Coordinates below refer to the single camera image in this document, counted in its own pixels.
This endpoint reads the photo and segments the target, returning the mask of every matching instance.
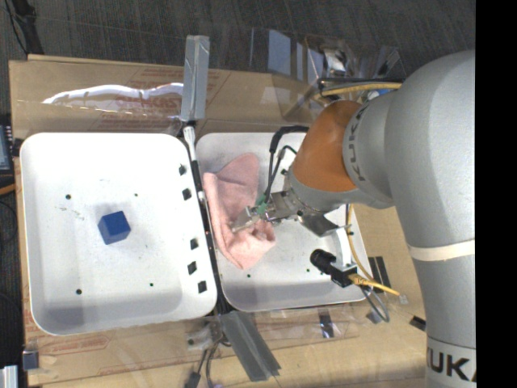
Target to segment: white band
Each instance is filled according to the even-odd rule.
[[[435,262],[438,260],[449,260],[464,255],[476,254],[476,239],[468,242],[459,242],[443,247],[413,247],[408,244],[413,259],[424,262]]]

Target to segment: yellow cable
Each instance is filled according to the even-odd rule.
[[[352,210],[353,210],[353,207],[352,207],[352,204],[350,204],[348,207],[347,220],[346,220],[347,226],[349,226],[351,224],[350,220],[351,220]],[[381,285],[370,275],[370,273],[368,273],[368,270],[366,270],[366,268],[363,266],[363,264],[359,260],[359,257],[357,256],[357,252],[355,251],[354,243],[352,242],[351,236],[349,234],[347,234],[347,237],[348,237],[348,242],[350,243],[351,253],[354,256],[354,260],[357,263],[357,266],[359,267],[360,271],[363,272],[363,274],[367,277],[367,279],[364,279],[364,277],[362,277],[358,274],[351,274],[349,276],[349,278],[352,280],[354,285],[372,286],[374,288],[382,289],[385,292],[400,296],[400,292],[398,292],[397,290],[391,289],[388,286]]]
[[[358,91],[374,91],[375,89],[398,89],[401,86],[402,86],[401,83],[395,83],[395,82],[366,83],[363,85],[353,85],[353,86],[338,87],[335,89],[326,89],[326,90],[322,91],[322,95],[323,96],[341,95],[341,94],[349,94],[351,92],[358,92]]]

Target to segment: white label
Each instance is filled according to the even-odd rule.
[[[427,376],[444,386],[477,387],[476,349],[427,338]]]

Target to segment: black hole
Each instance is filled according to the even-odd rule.
[[[190,263],[188,266],[188,274],[191,275],[193,272],[197,270],[197,266],[195,265],[195,262]]]
[[[207,289],[207,282],[206,281],[201,281],[200,283],[197,284],[197,290],[199,293],[202,293],[202,292],[205,292]]]
[[[191,197],[192,197],[191,190],[189,190],[188,188],[185,188],[185,189],[182,191],[182,194],[183,194],[183,199],[184,199],[184,200],[188,200],[189,198],[191,198]]]

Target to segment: black pole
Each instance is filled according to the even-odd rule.
[[[15,9],[15,20],[22,29],[26,50],[29,53],[43,54],[38,31],[36,30],[36,11],[27,0],[11,0]]]

